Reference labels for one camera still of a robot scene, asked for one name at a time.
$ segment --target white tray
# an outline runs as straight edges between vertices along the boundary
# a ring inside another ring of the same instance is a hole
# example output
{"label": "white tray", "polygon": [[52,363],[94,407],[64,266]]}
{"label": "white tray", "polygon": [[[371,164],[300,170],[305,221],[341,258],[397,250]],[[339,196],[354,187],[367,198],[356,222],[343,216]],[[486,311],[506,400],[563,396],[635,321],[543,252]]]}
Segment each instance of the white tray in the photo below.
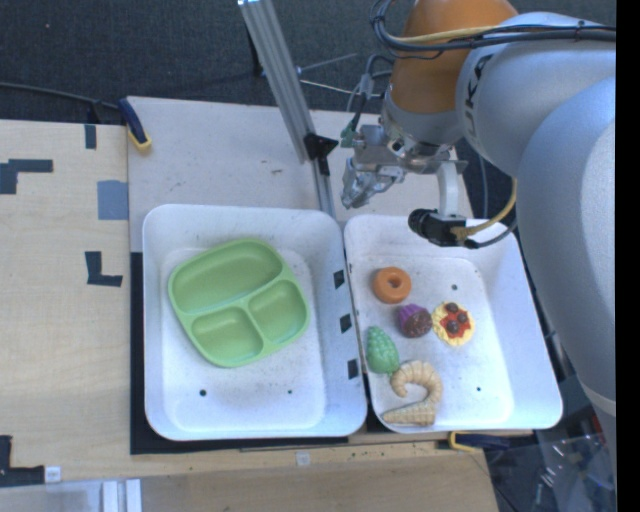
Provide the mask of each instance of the white tray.
{"label": "white tray", "polygon": [[[504,230],[482,231],[489,239]],[[473,237],[481,240],[480,234]],[[444,391],[429,427],[388,424],[382,414],[422,400],[423,388],[409,385],[406,398],[395,395],[386,375],[369,372],[375,413],[396,432],[477,429],[543,429],[562,415],[562,400],[513,235],[482,249],[443,248],[411,232],[406,217],[362,215],[345,227],[359,335],[377,325],[391,336],[401,362],[422,359],[440,374]],[[443,301],[466,307],[476,321],[474,337],[460,347],[441,341],[431,330],[404,337],[396,322],[399,306],[384,304],[371,290],[376,270],[397,266],[409,273],[412,291],[402,303],[430,312]]]}
{"label": "white tray", "polygon": [[[342,233],[315,210],[163,205],[143,225],[145,411],[177,441],[339,437],[360,428],[366,398]],[[271,244],[311,309],[305,334],[239,368],[207,362],[173,312],[167,282],[180,262],[230,240]],[[340,285],[334,280],[344,276]]]}

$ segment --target brown donut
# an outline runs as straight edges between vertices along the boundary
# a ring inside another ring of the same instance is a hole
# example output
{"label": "brown donut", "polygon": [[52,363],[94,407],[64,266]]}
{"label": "brown donut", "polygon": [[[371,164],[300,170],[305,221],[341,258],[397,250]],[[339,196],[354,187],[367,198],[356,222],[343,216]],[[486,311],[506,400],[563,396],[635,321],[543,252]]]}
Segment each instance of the brown donut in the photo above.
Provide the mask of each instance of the brown donut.
{"label": "brown donut", "polygon": [[411,278],[401,268],[385,267],[376,272],[372,288],[382,302],[398,304],[411,292]]}

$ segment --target black bracket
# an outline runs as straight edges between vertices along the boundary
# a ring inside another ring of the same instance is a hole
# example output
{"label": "black bracket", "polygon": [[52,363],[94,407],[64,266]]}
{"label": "black bracket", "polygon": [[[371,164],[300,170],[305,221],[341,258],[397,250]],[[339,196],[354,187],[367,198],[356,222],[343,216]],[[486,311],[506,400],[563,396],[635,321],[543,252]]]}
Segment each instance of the black bracket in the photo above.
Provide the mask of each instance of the black bracket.
{"label": "black bracket", "polygon": [[338,145],[337,140],[328,139],[315,133],[308,133],[304,138],[304,146],[311,160],[317,160],[320,174],[329,176],[329,162],[327,156]]}
{"label": "black bracket", "polygon": [[11,436],[0,436],[0,487],[43,484],[44,466],[11,467],[11,439]]}

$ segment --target toy food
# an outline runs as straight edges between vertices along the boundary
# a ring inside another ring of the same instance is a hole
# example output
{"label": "toy food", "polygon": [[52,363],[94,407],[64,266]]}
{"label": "toy food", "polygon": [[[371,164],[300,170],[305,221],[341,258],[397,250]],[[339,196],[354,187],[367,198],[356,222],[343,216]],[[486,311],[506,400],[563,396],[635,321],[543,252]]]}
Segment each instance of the toy food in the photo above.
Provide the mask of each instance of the toy food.
{"label": "toy food", "polygon": [[433,320],[426,308],[408,304],[398,310],[398,323],[402,334],[408,338],[417,338],[429,332]]}
{"label": "toy food", "polygon": [[404,363],[391,377],[391,387],[400,397],[407,395],[407,384],[418,384],[427,390],[427,397],[398,409],[387,411],[382,419],[388,423],[433,425],[436,419],[436,406],[442,398],[442,380],[435,368],[426,361]]}
{"label": "toy food", "polygon": [[398,349],[380,327],[370,327],[367,331],[367,366],[373,373],[389,375],[400,367]]}
{"label": "toy food", "polygon": [[407,298],[411,292],[411,278],[398,267],[385,267],[373,278],[373,293],[382,302],[398,304]]}
{"label": "toy food", "polygon": [[431,317],[434,332],[449,345],[463,345],[475,332],[476,325],[471,314],[456,302],[443,302]]}

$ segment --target pizza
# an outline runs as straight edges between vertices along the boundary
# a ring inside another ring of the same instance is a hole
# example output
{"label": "pizza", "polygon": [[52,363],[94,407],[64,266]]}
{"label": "pizza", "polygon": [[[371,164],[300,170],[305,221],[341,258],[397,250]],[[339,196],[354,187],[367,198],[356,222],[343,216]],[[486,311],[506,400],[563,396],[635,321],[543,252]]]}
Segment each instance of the pizza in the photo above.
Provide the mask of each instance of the pizza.
{"label": "pizza", "polygon": [[458,347],[471,339],[476,324],[469,311],[457,302],[443,302],[433,310],[433,331],[449,345]]}

